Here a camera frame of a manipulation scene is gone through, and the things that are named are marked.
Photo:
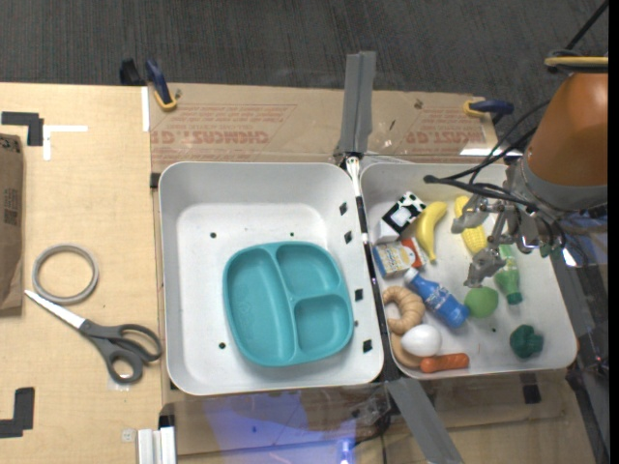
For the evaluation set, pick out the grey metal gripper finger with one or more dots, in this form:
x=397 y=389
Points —
x=468 y=216
x=483 y=266

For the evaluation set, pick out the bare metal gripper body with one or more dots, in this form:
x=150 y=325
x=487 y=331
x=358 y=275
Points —
x=524 y=220

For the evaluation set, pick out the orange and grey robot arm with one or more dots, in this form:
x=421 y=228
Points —
x=570 y=128

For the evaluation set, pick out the yellow corn cob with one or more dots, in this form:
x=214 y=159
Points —
x=475 y=240

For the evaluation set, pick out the green plastic bottle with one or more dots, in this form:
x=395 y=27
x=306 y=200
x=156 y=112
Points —
x=510 y=283

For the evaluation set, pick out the green ball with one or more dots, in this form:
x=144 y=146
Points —
x=482 y=302

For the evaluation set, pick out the yellow banana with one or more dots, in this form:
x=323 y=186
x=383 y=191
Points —
x=430 y=227

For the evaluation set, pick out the blue plastic bottle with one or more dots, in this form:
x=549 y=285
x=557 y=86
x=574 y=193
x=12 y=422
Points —
x=442 y=302

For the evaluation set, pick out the black and white carton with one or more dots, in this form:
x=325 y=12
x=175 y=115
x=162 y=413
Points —
x=400 y=213

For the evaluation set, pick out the white plastic tray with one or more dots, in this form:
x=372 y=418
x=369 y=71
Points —
x=203 y=278
x=483 y=341

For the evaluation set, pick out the tan croissant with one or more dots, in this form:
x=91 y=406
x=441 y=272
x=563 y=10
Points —
x=411 y=310

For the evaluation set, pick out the white and orange carton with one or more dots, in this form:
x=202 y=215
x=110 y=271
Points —
x=394 y=258

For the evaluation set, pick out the green broccoli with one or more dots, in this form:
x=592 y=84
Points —
x=526 y=342

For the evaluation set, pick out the white egg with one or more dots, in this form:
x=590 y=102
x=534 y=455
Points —
x=421 y=340

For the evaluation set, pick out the orange carrot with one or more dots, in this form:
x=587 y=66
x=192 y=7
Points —
x=445 y=362

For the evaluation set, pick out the tan round biscuit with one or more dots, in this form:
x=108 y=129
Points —
x=400 y=355

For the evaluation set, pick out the brown cardboard board, red print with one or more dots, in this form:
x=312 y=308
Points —
x=290 y=128

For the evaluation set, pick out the teal divided plate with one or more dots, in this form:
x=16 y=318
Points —
x=263 y=302

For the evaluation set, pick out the grey tape roll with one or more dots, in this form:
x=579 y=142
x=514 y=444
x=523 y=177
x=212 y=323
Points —
x=39 y=285

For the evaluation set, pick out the brown paper bag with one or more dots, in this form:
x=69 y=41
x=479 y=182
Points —
x=10 y=220

